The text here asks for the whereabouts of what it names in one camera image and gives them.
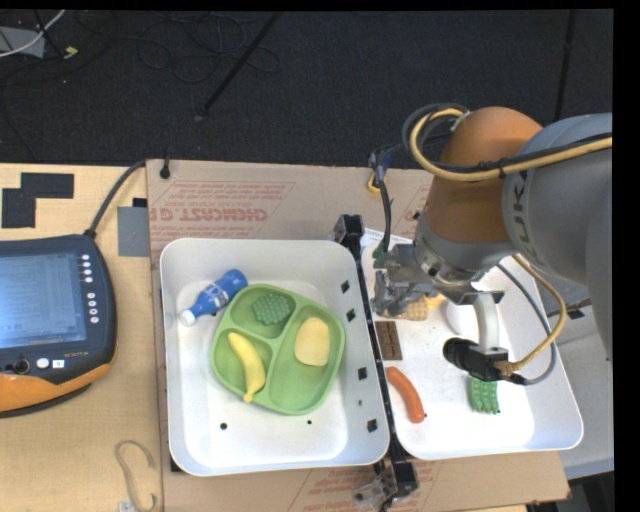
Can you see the white plastic tray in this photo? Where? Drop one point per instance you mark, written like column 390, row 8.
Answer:
column 450, row 435
column 280, row 440

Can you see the green round biscuit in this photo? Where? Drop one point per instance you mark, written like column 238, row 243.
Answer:
column 272, row 308

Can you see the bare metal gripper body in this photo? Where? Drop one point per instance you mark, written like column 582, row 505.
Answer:
column 407, row 267

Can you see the brown chocolate bar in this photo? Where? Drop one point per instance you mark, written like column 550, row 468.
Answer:
column 389, row 341

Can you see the yellow banana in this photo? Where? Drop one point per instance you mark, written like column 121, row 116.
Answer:
column 250, row 362

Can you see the blue and white bottle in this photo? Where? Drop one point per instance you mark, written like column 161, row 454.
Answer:
column 212, row 296

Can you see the black cylinder on white bracket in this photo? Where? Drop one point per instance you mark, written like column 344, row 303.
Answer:
column 475, row 359

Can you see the thin black rod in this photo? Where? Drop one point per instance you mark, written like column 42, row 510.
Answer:
column 387, row 400

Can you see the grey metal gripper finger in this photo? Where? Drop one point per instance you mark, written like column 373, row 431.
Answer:
column 380, row 295
column 402, row 300

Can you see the green pea pods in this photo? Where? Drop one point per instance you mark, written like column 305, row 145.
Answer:
column 484, row 397

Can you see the green divided plate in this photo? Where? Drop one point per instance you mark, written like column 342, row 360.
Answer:
column 292, row 387

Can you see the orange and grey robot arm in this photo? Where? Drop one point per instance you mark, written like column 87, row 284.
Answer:
column 550, row 210

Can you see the orange sausage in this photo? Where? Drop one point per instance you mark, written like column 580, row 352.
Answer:
column 407, row 395

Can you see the brown cardboard board red print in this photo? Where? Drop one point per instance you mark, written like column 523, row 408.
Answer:
column 240, row 210

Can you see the yellow waffle biscuit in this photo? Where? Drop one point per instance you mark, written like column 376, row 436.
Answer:
column 417, row 310

